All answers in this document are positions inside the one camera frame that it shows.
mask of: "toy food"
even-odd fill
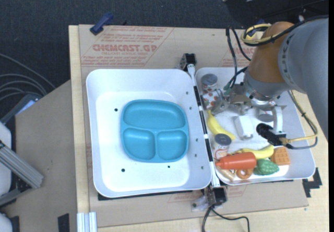
[[[270,160],[277,165],[289,165],[290,159],[285,147],[276,148]]]
[[[253,173],[254,169],[246,169],[246,170],[236,170],[236,175],[238,176],[238,178],[240,179],[248,179],[252,173]]]
[[[273,155],[274,147],[273,145],[270,144],[261,150],[241,149],[239,151],[236,151],[236,153],[240,153],[240,152],[253,152],[257,160],[266,159]]]
[[[230,170],[227,169],[222,169],[220,166],[216,166],[216,169],[228,180],[233,181],[235,178],[235,173],[231,172]]]
[[[253,152],[236,153],[221,157],[216,165],[222,169],[246,170],[253,169],[256,166],[256,158]]]
[[[254,175],[266,176],[278,172],[279,169],[276,163],[267,159],[259,159],[253,173]]]
[[[208,128],[210,129],[210,131],[214,134],[214,135],[217,135],[217,134],[225,134],[225,135],[228,135],[231,140],[234,140],[235,139],[235,135],[230,133],[230,132],[227,132],[224,128],[222,128],[220,126],[220,124],[218,123],[218,121],[216,120],[216,118],[213,116],[213,114],[211,113],[211,111],[208,111],[208,120],[207,120],[207,125],[208,125]]]

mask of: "toy banana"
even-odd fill
[[[259,159],[266,159],[266,158],[269,158],[273,155],[273,151],[274,151],[274,147],[273,145],[269,145],[261,150],[252,150],[252,149],[241,149],[239,151],[236,151],[235,153],[240,153],[240,152],[253,152],[254,155],[255,155],[255,158],[257,160]]]
[[[218,123],[218,121],[216,120],[216,118],[212,115],[211,111],[208,111],[208,120],[207,120],[207,125],[208,125],[208,128],[210,129],[210,131],[214,134],[214,135],[217,135],[217,134],[225,134],[225,135],[228,135],[231,140],[234,140],[235,139],[235,135],[230,133],[230,132],[227,132],[224,128],[222,128],[220,126],[220,124]]]

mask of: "can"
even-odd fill
[[[218,77],[214,74],[206,74],[202,76],[201,82],[203,94],[215,91],[217,89],[217,81]]]
[[[217,89],[212,92],[208,92],[201,96],[203,102],[203,108],[205,110],[211,109],[214,107],[216,101],[223,99],[223,91],[221,89]]]
[[[215,135],[214,141],[211,145],[213,157],[216,160],[219,160],[221,157],[227,156],[231,142],[232,140],[228,135]]]

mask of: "blue divided plate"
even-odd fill
[[[177,104],[160,100],[134,100],[121,116],[124,151],[134,160],[175,162],[188,151],[186,114]]]

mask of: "yellow cable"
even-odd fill
[[[268,23],[262,23],[262,24],[259,24],[259,25],[254,25],[252,27],[249,27],[245,30],[245,32],[242,34],[241,36],[241,40],[244,42],[244,43],[248,43],[248,44],[258,44],[258,43],[261,43],[261,42],[264,42],[264,41],[268,41],[270,40],[273,36],[277,36],[278,34],[275,34],[275,35],[272,35],[272,36],[269,36],[267,38],[262,38],[262,39],[255,39],[255,40],[249,40],[249,39],[246,39],[247,38],[247,35],[255,30],[255,29],[259,29],[259,28],[268,28],[270,27],[271,25],[268,24]]]
[[[306,116],[306,113],[303,111],[303,109],[301,108],[300,104],[298,103],[295,95],[293,94],[293,91],[291,90],[289,92],[293,103],[296,105],[296,107],[298,108],[298,110],[302,113],[302,116],[305,118],[305,120],[308,122],[308,124],[311,126],[311,128],[314,131],[314,135],[312,136],[307,136],[307,137],[300,137],[300,138],[294,138],[294,139],[287,139],[287,138],[282,138],[282,143],[283,144],[287,144],[287,143],[291,143],[294,141],[301,141],[301,140],[308,140],[308,139],[313,139],[316,138],[318,136],[318,129],[317,127],[314,125],[314,123]]]

